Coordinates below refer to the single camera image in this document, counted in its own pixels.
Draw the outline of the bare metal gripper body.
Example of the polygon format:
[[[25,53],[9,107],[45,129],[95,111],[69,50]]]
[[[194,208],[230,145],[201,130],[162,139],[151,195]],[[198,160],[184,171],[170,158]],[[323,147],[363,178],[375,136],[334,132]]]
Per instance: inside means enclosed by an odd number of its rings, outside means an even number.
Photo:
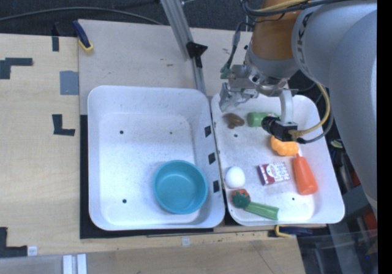
[[[270,77],[253,65],[234,65],[227,75],[229,93],[242,97],[278,96],[287,85],[287,78]]]

